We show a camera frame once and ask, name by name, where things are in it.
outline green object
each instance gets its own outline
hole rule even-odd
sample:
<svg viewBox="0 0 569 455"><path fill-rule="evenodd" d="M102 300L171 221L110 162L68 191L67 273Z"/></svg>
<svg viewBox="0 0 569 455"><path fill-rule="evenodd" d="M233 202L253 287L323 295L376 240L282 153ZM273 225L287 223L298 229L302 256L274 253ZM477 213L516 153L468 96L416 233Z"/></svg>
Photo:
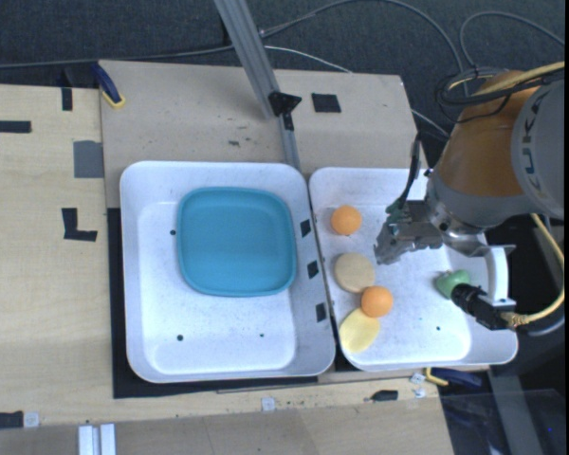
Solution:
<svg viewBox="0 0 569 455"><path fill-rule="evenodd" d="M465 269L443 273L436 279L436 288L443 294L443 297L450 300L453 288L460 283L470 283L470 275Z"/></svg>

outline blue clamp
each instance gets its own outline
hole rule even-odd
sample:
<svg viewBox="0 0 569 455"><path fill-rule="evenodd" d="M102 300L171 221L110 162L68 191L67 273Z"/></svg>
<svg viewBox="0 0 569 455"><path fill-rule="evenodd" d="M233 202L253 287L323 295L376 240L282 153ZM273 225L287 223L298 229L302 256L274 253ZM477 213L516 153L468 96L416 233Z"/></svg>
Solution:
<svg viewBox="0 0 569 455"><path fill-rule="evenodd" d="M105 70L98 64L91 64L91 72L99 83L100 88L103 90L101 95L110 104L110 106L115 109L124 106L126 99L118 92L116 85Z"/></svg>

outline white clip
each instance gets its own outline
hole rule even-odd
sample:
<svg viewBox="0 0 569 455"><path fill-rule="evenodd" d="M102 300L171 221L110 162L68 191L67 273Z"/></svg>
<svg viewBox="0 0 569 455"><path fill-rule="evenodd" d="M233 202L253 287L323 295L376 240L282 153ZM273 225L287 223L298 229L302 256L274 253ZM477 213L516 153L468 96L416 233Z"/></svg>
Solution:
<svg viewBox="0 0 569 455"><path fill-rule="evenodd" d="M40 426L40 415L36 411L30 411L23 416L24 428L36 428Z"/></svg>
<svg viewBox="0 0 569 455"><path fill-rule="evenodd" d="M409 380L414 384L421 384L426 380L426 376L420 373L413 373Z"/></svg>
<svg viewBox="0 0 569 455"><path fill-rule="evenodd" d="M276 400L272 397L262 398L262 411L274 411L276 409Z"/></svg>
<svg viewBox="0 0 569 455"><path fill-rule="evenodd" d="M426 390L424 390L423 388L417 388L416 390L413 390L413 392L415 393L416 398L426 397Z"/></svg>

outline metal pole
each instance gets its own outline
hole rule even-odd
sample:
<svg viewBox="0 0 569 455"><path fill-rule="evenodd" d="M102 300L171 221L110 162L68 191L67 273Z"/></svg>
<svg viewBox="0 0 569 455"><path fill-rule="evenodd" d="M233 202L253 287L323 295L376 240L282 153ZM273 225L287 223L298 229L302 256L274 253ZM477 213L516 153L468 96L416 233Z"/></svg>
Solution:
<svg viewBox="0 0 569 455"><path fill-rule="evenodd" d="M297 143L293 134L290 112L276 112L269 97L280 94L274 71L259 38L246 0L213 0L228 30L238 58L245 68L248 80L266 118L278 117L283 139L284 158L289 165L300 168Z"/></svg>

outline yellow cable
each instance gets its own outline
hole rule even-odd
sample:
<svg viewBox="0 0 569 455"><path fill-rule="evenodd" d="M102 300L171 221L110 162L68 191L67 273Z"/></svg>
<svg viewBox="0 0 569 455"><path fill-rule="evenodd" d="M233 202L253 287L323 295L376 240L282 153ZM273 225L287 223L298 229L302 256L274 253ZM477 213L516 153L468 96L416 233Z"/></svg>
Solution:
<svg viewBox="0 0 569 455"><path fill-rule="evenodd" d="M486 88L480 89L473 96L480 96L484 95L485 93L492 93L493 91L500 91L501 89L506 89L507 87L514 86L519 82L526 82L531 81L543 74L547 74L549 72L558 71L559 69L563 69L565 67L565 61L560 61L559 63L543 65L541 67L536 67L535 69L531 69L529 71L525 71L518 76L514 76L512 78L508 78L507 80L503 80L501 82L495 82Z"/></svg>
<svg viewBox="0 0 569 455"><path fill-rule="evenodd" d="M481 76L481 77L478 78L478 79L481 79L481 80L488 80L488 79L491 79L491 78L494 78L494 77L495 77L495 74L485 74L484 76ZM450 91L450 90L453 89L454 87L457 87L457 86L459 86L460 84L463 84L464 82L470 82L470 81L474 81L474 80L476 80L476 79L477 79L477 78L476 78L475 76L470 76L469 78L464 78L464 79L462 79L462 80L459 80L459 81L456 81L456 82L452 82L452 83L449 85L449 87L448 87L447 89Z"/></svg>
<svg viewBox="0 0 569 455"><path fill-rule="evenodd" d="M432 384L436 386L446 387L449 385L449 381L446 379L441 379L440 377L436 377L432 374L432 368L426 368L426 380L430 381Z"/></svg>
<svg viewBox="0 0 569 455"><path fill-rule="evenodd" d="M512 312L503 313L502 318L507 320L508 325L510 327L518 327L519 325L526 325L527 323L533 322L535 320L543 319L544 317L550 315L552 312L557 310L565 300L565 280L564 280L565 257L562 251L560 250L560 247L557 244L556 240L552 237L552 234L550 234L546 226L541 221L540 216L538 216L538 214L531 214L531 219L533 219L533 222L536 224L540 232L546 238L548 244L552 247L557 256L557 259L559 260L560 270L562 272L562 286L560 288L560 293L557 299L554 300L550 306L544 308L543 310L541 310L536 314L524 315Z"/></svg>

